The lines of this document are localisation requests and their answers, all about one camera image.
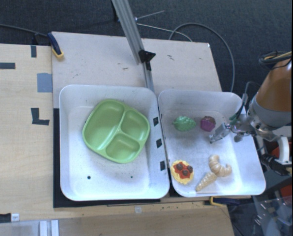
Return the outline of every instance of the green plate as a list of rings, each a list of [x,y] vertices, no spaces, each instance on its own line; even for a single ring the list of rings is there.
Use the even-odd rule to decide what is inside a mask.
[[[117,163],[129,163],[141,152],[150,133],[147,118],[123,102],[101,101],[82,131],[87,147]]]

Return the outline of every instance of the croissant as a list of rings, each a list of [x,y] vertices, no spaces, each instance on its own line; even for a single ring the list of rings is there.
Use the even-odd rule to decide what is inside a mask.
[[[232,173],[232,167],[229,164],[226,164],[224,167],[219,163],[219,155],[212,155],[209,158],[209,166],[213,173],[218,177],[226,177]]]
[[[201,191],[203,188],[207,187],[209,184],[212,184],[214,181],[216,181],[217,176],[213,172],[208,172],[198,183],[196,186],[196,192]]]

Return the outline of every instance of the wooden table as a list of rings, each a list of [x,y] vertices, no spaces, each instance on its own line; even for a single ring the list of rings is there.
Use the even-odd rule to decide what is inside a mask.
[[[56,36],[59,38],[60,44],[63,44],[69,37],[67,34],[62,34],[62,38],[60,36],[61,33]],[[100,36],[91,36],[91,38],[100,38]],[[162,57],[162,59],[154,58],[154,61],[151,62],[156,94],[166,88],[185,89],[184,82],[189,80],[187,71],[194,69],[195,64],[188,60],[187,65],[184,65],[181,70],[179,66],[182,60],[178,60],[177,54],[190,56],[192,54],[189,53],[189,50],[198,54],[204,46],[206,48],[205,56],[196,55],[195,58],[205,58],[206,66],[195,67],[199,70],[193,72],[190,77],[197,84],[188,84],[188,88],[221,90],[208,44],[185,44],[183,42],[178,44],[177,41],[172,43],[174,47],[170,50],[167,41],[144,40],[146,50],[156,52],[157,56]],[[67,52],[65,62],[72,62],[69,56],[71,47],[63,44],[61,48]],[[124,53],[130,53],[129,46],[124,45]],[[163,67],[164,56],[168,61],[177,60],[177,65],[170,65],[169,70]],[[146,221],[153,224],[152,230],[160,230],[159,219],[163,219],[165,223],[182,220],[185,221],[184,229],[189,229],[194,233],[203,230],[206,232],[205,235],[208,233],[233,235],[226,207],[205,206],[203,200],[207,200],[207,198],[173,198],[168,194],[161,199],[160,203],[155,204],[53,208],[53,108],[57,104],[59,89],[65,83],[70,83],[73,76],[81,78],[81,76],[75,76],[78,74],[76,72],[70,74],[70,77],[64,76],[66,79],[59,83],[62,62],[62,60],[56,60],[49,46],[0,44],[0,214],[18,213],[21,221],[63,219],[61,223],[66,223],[66,225],[69,223],[64,220],[65,218],[73,218],[70,220],[70,225],[73,221],[78,224],[79,219],[83,219],[84,225],[91,224],[91,218],[95,218],[96,226],[105,227],[105,230],[108,228],[110,231],[119,223],[132,219],[137,221],[135,230],[138,230],[139,226],[141,227]],[[134,66],[131,63],[121,64],[119,72],[130,73],[131,65]],[[38,88],[40,85],[38,85],[37,77],[40,74],[53,76],[53,93]],[[143,79],[138,81],[139,85],[143,87]],[[129,84],[129,82],[124,82],[124,86],[129,86]],[[39,109],[37,120],[49,120],[48,124],[32,123],[32,109],[34,108]],[[104,224],[104,221],[109,219],[114,221],[113,226]],[[179,231],[170,235],[180,235],[183,227],[173,223],[174,225],[170,222],[169,227],[171,229],[179,228]]]

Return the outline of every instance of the wooden surface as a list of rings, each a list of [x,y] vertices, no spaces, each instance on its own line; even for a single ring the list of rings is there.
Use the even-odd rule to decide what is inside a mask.
[[[54,209],[53,94],[37,91],[37,74],[53,72],[51,48],[37,46],[37,57],[32,58],[30,46],[0,44],[0,62],[13,62],[16,66],[14,70],[0,69],[0,214],[19,213],[21,221],[93,216],[99,216],[95,220],[102,221],[104,216],[126,214],[121,219],[111,217],[116,225],[136,215],[141,217],[135,218],[143,218],[140,223],[156,223],[157,217],[168,219],[169,215],[173,221],[185,214],[196,218],[200,214],[205,221],[210,219],[216,223],[217,220],[226,225],[226,235],[233,235],[226,209],[206,207],[201,201],[206,199],[168,196],[159,204]],[[32,124],[31,108],[39,108],[39,118],[49,119],[49,125]],[[142,214],[135,214],[136,206],[141,207]],[[196,227],[203,227],[207,232],[213,228],[208,223],[199,225],[197,219],[193,223],[194,231],[199,229]],[[112,235],[113,228],[107,230]]]

